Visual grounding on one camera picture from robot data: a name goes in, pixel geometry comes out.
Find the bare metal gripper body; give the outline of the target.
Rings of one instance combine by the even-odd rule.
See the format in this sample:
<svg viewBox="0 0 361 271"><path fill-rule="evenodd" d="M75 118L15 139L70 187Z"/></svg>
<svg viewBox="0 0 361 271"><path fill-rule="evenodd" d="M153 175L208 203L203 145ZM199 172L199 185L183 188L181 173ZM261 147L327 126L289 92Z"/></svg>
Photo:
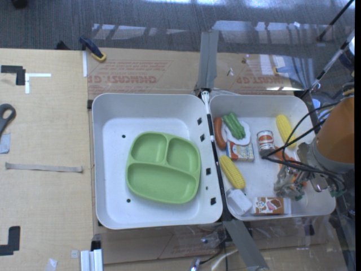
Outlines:
<svg viewBox="0 0 361 271"><path fill-rule="evenodd" d="M285 168L289 168L291 181L293 177L303 179L310 183L312 188L320 193L329 189L329 170L317 158L315 145L313 143L301 143L297 149L298 161L287 159Z"/></svg>

